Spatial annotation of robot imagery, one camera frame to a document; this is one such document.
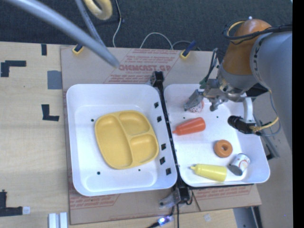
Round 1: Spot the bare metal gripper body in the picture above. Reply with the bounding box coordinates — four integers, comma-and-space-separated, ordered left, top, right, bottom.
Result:
201, 78, 247, 104

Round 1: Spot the white red-dotted round toy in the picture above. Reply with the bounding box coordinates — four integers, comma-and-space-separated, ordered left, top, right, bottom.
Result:
190, 100, 205, 114

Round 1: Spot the orange bottle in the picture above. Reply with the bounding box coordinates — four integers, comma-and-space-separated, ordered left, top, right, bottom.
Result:
172, 116, 207, 136

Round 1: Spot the thin black rod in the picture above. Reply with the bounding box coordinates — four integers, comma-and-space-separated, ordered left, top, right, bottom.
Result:
155, 85, 188, 192

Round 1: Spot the orange doughnut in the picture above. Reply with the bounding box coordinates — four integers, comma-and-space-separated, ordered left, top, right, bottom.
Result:
213, 139, 234, 159

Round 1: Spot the white plastic tray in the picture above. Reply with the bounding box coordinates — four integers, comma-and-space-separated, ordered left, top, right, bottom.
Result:
163, 83, 271, 188
66, 83, 179, 197

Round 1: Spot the small white can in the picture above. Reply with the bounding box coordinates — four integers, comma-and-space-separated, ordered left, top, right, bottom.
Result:
228, 152, 251, 177

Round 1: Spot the brown cardboard board, red print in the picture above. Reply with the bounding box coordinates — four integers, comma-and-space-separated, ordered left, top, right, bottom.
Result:
59, 45, 262, 226

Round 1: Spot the yellow bottle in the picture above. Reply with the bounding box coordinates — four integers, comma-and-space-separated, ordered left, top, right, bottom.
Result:
189, 163, 228, 183

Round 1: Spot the yellow divided plate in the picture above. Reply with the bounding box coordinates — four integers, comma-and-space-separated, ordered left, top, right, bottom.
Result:
94, 110, 160, 171

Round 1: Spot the black cylinder on white bracket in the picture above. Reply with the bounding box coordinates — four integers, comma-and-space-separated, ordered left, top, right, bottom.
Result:
227, 97, 258, 135

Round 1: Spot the black block with wires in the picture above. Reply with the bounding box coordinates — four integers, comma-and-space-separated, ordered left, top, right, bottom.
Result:
177, 186, 193, 204
152, 71, 165, 88

